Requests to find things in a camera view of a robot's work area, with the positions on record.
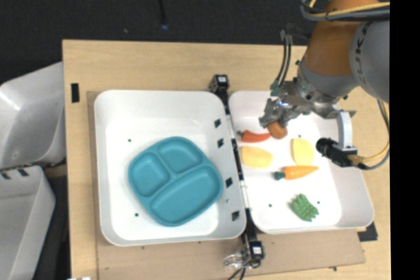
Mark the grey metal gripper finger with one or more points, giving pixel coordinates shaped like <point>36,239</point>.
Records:
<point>288,116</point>
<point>269,114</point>

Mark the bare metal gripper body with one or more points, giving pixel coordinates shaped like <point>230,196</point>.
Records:
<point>305,101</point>

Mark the orange-brown toy sausage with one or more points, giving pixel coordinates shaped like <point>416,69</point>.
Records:
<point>278,132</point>

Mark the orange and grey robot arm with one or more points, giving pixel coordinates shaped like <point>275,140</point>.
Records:
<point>331,42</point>

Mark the red chili pepper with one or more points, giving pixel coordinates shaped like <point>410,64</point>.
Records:
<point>254,136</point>

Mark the yellow toy potato piece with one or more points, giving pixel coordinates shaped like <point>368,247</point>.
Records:
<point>256,157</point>
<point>302,151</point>

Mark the thin black and white rod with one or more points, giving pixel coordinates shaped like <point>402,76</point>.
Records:
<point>239,160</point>

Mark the orange carrot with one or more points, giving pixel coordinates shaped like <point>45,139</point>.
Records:
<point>300,172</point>

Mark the white plastic tray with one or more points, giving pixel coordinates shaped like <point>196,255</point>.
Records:
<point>285,206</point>
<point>118,206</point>

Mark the green toy pea pods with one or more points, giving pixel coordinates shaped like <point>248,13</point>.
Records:
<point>304,209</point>

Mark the blue divided plate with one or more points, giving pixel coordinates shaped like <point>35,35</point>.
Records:
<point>174,180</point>

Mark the black cylinder on white bracket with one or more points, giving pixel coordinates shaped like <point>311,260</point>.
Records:
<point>338,151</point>

